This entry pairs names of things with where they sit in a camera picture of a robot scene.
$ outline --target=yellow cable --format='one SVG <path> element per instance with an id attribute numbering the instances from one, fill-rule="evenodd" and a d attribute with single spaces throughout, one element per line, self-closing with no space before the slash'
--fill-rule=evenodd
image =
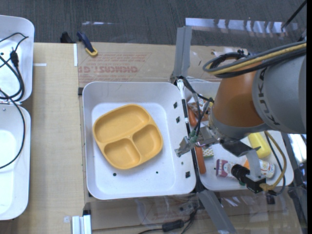
<path id="1" fill-rule="evenodd" d="M 267 183 L 262 183 L 259 186 L 265 191 L 269 191 L 269 190 L 274 190 L 274 188 L 277 186 L 277 184 L 281 181 L 281 179 L 283 178 L 283 176 L 285 175 L 286 172 L 286 168 L 287 168 L 287 164 L 286 164 L 286 157 L 282 151 L 282 149 L 279 147 L 279 145 L 277 144 L 277 142 L 275 141 L 275 139 L 272 137 L 272 135 L 270 135 L 267 131 L 264 131 L 265 134 L 268 135 L 268 137 L 271 139 L 271 141 L 274 143 L 274 145 L 277 147 L 277 149 L 279 150 L 279 152 L 281 153 L 282 157 L 283 157 L 283 161 L 284 161 L 284 167 L 283 170 L 280 174 L 280 176 L 278 177 L 278 179 L 276 180 L 276 182 L 273 185 L 268 185 Z"/>
<path id="2" fill-rule="evenodd" d="M 296 50 L 299 50 L 299 49 L 302 49 L 302 48 L 305 48 L 305 47 L 307 47 L 307 43 L 306 42 L 302 43 L 300 45 L 297 45 L 297 46 L 293 46 L 293 47 L 285 48 L 285 49 L 282 49 L 282 50 L 279 50 L 279 51 L 275 51 L 273 53 L 270 53 L 270 54 L 264 55 L 262 57 L 258 57 L 258 58 L 252 59 L 252 60 L 248 60 L 247 59 L 246 61 L 241 62 L 241 63 L 236 64 L 236 65 L 233 65 L 231 67 L 220 69 L 220 70 L 217 70 L 217 71 L 211 71 L 211 72 L 209 72 L 209 74 L 211 74 L 211 75 L 223 74 L 223 73 L 230 72 L 230 71 L 233 71 L 233 70 L 241 68 L 241 67 L 245 67 L 247 65 L 254 64 L 254 63 L 259 62 L 259 61 L 267 60 L 267 59 L 270 59 L 270 58 L 273 58 L 273 57 L 276 57 L 276 56 L 279 56 L 279 55 L 282 55 L 282 54 L 286 54 L 286 53 L 289 53 L 289 52 L 292 52 L 292 51 L 296 51 Z"/>

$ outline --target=transparent plastic sheet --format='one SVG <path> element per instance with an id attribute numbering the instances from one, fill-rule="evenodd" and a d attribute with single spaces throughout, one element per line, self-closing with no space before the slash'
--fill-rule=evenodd
<path id="1" fill-rule="evenodd" d="M 188 76 L 192 81 L 220 81 L 202 70 L 203 64 L 216 56 L 236 52 L 238 49 L 258 53 L 294 42 L 304 31 L 298 23 L 288 25 L 283 32 L 274 32 L 275 27 L 280 27 L 282 22 L 212 21 L 214 25 L 209 27 L 192 26 L 188 69 Z M 241 30 L 242 27 L 237 27 L 244 24 L 256 25 L 257 29 Z M 91 57 L 86 53 L 83 43 L 78 43 L 81 89 L 92 81 L 171 82 L 176 55 L 176 38 L 172 35 L 176 35 L 176 29 L 163 28 L 164 34 L 156 35 L 144 25 L 126 28 L 120 23 L 84 22 L 81 31 L 86 33 L 98 50 L 98 55 Z M 300 201 L 299 198 L 302 199 L 306 191 L 298 187 L 296 192 L 301 192 L 299 196 L 298 193 L 289 196 L 288 190 L 287 187 L 283 194 L 276 197 L 266 193 L 253 194 L 248 190 L 216 194 L 238 233 L 305 233 L 307 225 L 302 211 L 293 202 Z M 93 198 L 86 187 L 85 202 L 84 210 L 91 211 L 93 216 L 94 233 L 140 233 L 160 228 L 164 222 L 188 219 L 190 212 L 181 210 L 182 208 L 192 209 L 194 205 L 200 205 L 193 193 L 185 196 L 103 201 Z M 220 233 L 202 206 L 196 212 L 191 228 L 186 233 Z M 181 233 L 182 230 L 183 228 L 171 233 Z"/>

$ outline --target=dark floor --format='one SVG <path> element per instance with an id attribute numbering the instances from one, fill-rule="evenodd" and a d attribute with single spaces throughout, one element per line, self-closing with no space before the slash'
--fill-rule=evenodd
<path id="1" fill-rule="evenodd" d="M 77 41 L 77 31 L 90 41 L 175 44 L 176 29 L 185 18 L 286 22 L 304 0 L 0 0 L 0 14 L 29 19 L 35 42 L 60 42 L 67 31 Z M 84 22 L 113 25 L 82 25 Z M 307 25 L 307 6 L 292 20 L 298 29 L 289 35 L 248 37 L 212 31 L 195 35 L 194 44 L 227 46 L 281 45 L 296 41 Z"/>

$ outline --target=orange plate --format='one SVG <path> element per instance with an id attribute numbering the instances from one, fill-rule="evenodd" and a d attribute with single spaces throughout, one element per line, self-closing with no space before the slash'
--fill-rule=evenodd
<path id="1" fill-rule="evenodd" d="M 163 139 L 150 114 L 140 105 L 128 104 L 100 116 L 93 136 L 107 161 L 130 169 L 155 157 Z"/>

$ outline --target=white plastic tray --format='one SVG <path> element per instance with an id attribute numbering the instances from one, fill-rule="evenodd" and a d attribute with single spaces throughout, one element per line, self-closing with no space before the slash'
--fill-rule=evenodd
<path id="1" fill-rule="evenodd" d="M 167 82 L 92 82 L 85 86 L 82 98 L 86 179 L 92 196 L 105 200 L 181 195 L 194 189 L 196 178 L 191 152 L 180 158 L 175 153 L 175 148 L 187 135 L 181 95 L 176 86 Z M 137 167 L 119 170 L 102 155 L 92 126 L 102 114 L 130 103 L 139 104 L 148 111 L 164 144 L 154 158 Z"/>
<path id="2" fill-rule="evenodd" d="M 19 41 L 23 39 L 20 34 L 0 41 L 0 55 L 9 60 L 12 48 L 16 49 L 18 45 L 19 70 L 25 87 L 20 101 L 24 101 L 32 92 L 34 26 L 24 18 L 0 15 L 0 40 L 17 32 L 28 38 L 19 45 Z M 0 87 L 8 95 L 12 95 L 19 88 L 18 80 L 6 65 L 0 67 Z M 19 157 L 0 170 L 0 220 L 16 218 L 24 212 L 28 204 L 31 118 L 24 108 L 19 108 L 25 118 L 25 142 Z M 18 153 L 22 135 L 23 124 L 17 108 L 14 105 L 0 104 L 0 166 L 11 161 Z"/>
<path id="3" fill-rule="evenodd" d="M 26 123 L 24 147 L 20 156 L 0 170 L 0 220 L 9 220 L 22 214 L 28 204 L 30 133 L 29 113 L 20 108 Z M 15 106 L 0 106 L 0 166 L 11 161 L 22 141 L 23 123 Z"/>
<path id="4" fill-rule="evenodd" d="M 205 97 L 215 98 L 218 87 L 220 83 L 214 82 L 192 82 L 191 85 L 196 92 L 199 94 L 204 95 Z M 189 90 L 185 89 L 185 98 L 188 102 L 192 97 L 192 94 Z M 283 138 L 280 132 L 277 131 L 269 131 L 272 137 L 277 141 L 279 146 L 281 147 L 283 153 L 286 156 L 287 160 L 287 169 L 285 173 L 286 185 L 289 185 L 293 181 L 293 169 L 287 154 L 287 150 L 285 148 Z M 242 140 L 247 145 L 250 145 L 248 138 L 244 138 Z M 283 166 L 283 159 L 279 151 L 275 148 L 274 144 L 272 144 L 278 159 Z M 231 154 L 230 152 L 226 151 L 220 144 L 215 144 L 212 146 L 214 151 L 214 156 L 211 158 L 205 158 L 205 166 L 206 166 L 206 173 L 200 175 L 200 180 L 202 184 L 209 190 L 212 191 L 229 191 L 229 190 L 241 190 L 246 189 L 246 186 L 242 186 L 239 184 L 238 180 L 234 180 L 231 178 L 223 178 L 217 177 L 215 175 L 215 167 L 217 159 L 225 159 L 227 161 L 235 162 L 238 164 L 243 165 L 246 161 L 246 156 L 236 157 L 235 155 Z M 267 178 L 268 184 L 274 184 L 276 179 L 281 174 L 281 171 L 278 167 L 277 161 L 274 155 L 271 153 L 268 157 L 263 158 L 263 160 L 268 161 L 270 163 L 275 164 L 276 170 L 275 175 L 272 178 Z M 281 180 L 277 186 L 282 186 L 283 181 Z"/>

